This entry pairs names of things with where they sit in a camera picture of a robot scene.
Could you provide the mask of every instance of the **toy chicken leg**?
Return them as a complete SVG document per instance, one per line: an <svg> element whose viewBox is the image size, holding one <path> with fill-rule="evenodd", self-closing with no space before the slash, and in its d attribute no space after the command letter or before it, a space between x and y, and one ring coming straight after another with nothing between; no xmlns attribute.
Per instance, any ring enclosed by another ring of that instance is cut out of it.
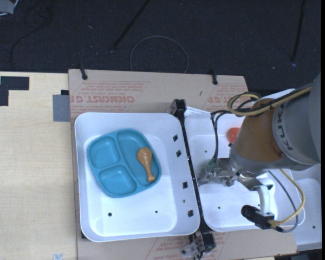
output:
<svg viewBox="0 0 325 260"><path fill-rule="evenodd" d="M142 147L137 151L136 157L146 170L147 181L148 182L155 181L156 177L153 175L151 170L152 151L148 147Z"/></svg>

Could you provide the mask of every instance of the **yellow cable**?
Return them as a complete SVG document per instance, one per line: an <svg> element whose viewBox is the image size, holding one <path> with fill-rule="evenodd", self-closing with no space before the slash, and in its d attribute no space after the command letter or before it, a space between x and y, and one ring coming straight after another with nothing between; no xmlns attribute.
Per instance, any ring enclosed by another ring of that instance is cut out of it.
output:
<svg viewBox="0 0 325 260"><path fill-rule="evenodd" d="M268 223L270 223L272 225L273 228L286 223L287 221L291 220L292 218L296 217L298 215L298 213L301 212L302 208L304 207L304 203L306 202L306 198L304 196L304 193L302 191L302 189L300 188L300 186L298 186L298 184L282 169L280 169L281 172L283 172L283 174L295 185L295 187L299 190L301 196L302 196L302 201L301 201L301 205L299 206L299 208L293 213L291 214L289 217L287 217L286 219L282 220L282 221L277 221L274 219L271 219L268 221Z"/></svg>
<svg viewBox="0 0 325 260"><path fill-rule="evenodd" d="M302 90L300 90L298 92L295 92L295 93L291 94L290 96L288 96L286 98L283 98L281 100L273 102L272 104L267 105L267 106L265 106L263 108L254 109L254 110L251 110L250 112L240 112L240 111L237 111L237 110L232 108L232 104L235 102L235 100L237 100L239 98L242 98L242 97L250 97L250 98L256 98L256 99L259 98L256 94L250 94L250 93L246 94L246 93L244 93L244 94L240 94L240 95L236 95L236 96L232 97L227 103L227 108L229 109L229 111L231 113L236 114L238 116L257 115L257 114L261 114L263 112L266 112L266 111L268 111L268 110L270 110L272 108L275 108L278 105L283 104L283 103L285 103L285 102L287 102L287 101L289 101L291 99L294 99L294 98L296 98L296 97L298 97L298 96L300 96L302 94L305 94L305 93L309 92L311 89L312 89L312 87L304 88L304 89L302 89Z"/></svg>

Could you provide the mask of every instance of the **blue plate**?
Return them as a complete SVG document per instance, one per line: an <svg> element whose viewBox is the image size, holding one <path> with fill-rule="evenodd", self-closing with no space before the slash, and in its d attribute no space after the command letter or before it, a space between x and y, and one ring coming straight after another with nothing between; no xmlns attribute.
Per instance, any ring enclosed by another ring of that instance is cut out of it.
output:
<svg viewBox="0 0 325 260"><path fill-rule="evenodd" d="M137 160L137 151L152 151L151 171L156 177L147 181L147 173ZM103 191L111 197L127 197L156 184L161 176L158 158L145 136L135 129L121 129L93 140L87 149L90 167Z"/></svg>

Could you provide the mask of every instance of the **gray cable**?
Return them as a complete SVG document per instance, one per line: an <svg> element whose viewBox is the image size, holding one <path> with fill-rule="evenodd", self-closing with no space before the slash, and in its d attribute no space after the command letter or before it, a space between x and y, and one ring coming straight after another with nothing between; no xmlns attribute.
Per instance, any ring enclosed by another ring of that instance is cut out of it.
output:
<svg viewBox="0 0 325 260"><path fill-rule="evenodd" d="M269 174L272 175L272 177L278 182L278 184L280 184L280 186L282 187L283 191L287 194L291 204L292 204L292 207L294 208L294 211L296 211L296 206L295 206L295 203L293 202L293 199L291 198L290 194L288 193L287 189L283 186L282 182L279 181L279 179L271 172L269 171ZM290 229L282 229L282 233L288 233L288 232L292 232L292 230L294 230L298 225L298 215L296 215L296 219L295 219L295 224L292 228Z"/></svg>
<svg viewBox="0 0 325 260"><path fill-rule="evenodd" d="M135 46L134 48L131 50L131 54L130 54L130 69L131 71L134 71L133 67L132 67L132 55L134 54L134 51L136 49L136 47L143 41L145 40L149 40L150 38L164 38L166 40L169 40L169 41L172 41L174 42L175 44L177 44L184 52L185 54L185 57L186 57L186 68L184 70L183 73L186 73L187 70L189 69L189 57L188 57L188 54L186 53L185 49L177 42L177 41L174 41L173 39L169 38L169 37L164 37L164 36L150 36L150 37L147 37L147 38L144 38L143 40L140 40Z"/></svg>

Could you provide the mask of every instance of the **white tray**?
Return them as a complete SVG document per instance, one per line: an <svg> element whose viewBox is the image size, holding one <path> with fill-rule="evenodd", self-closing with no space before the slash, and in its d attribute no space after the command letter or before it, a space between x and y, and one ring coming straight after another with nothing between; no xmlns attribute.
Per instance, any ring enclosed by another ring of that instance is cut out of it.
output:
<svg viewBox="0 0 325 260"><path fill-rule="evenodd" d="M231 127L240 127L244 117L239 118L233 114L225 114L218 119L219 158L227 158L230 148L226 133ZM190 114L185 120L186 133L190 147L190 154L197 176L200 169L212 158L216 148L215 132L210 115ZM297 188L279 170L272 173L282 182L289 192L296 207L301 203ZM273 184L270 193L271 212L276 220L283 220L290 216L294 209L290 200L273 177L266 173L258 178L263 184ZM258 229L254 223L248 221L241 214L244 205L260 208L259 195L256 191L248 191L241 183L235 182L227 187L219 179L199 186L200 200L206 224L218 232ZM299 224L304 221L304 210L298 215ZM286 222L281 227L286 228L295 224L295 219Z"/></svg>
<svg viewBox="0 0 325 260"><path fill-rule="evenodd" d="M142 192L113 198L96 181L87 148L97 137L127 128L146 137L160 162L161 177ZM81 229L88 239L106 242L189 235L198 229L198 205L177 118L164 113L84 113L75 121L75 136Z"/></svg>

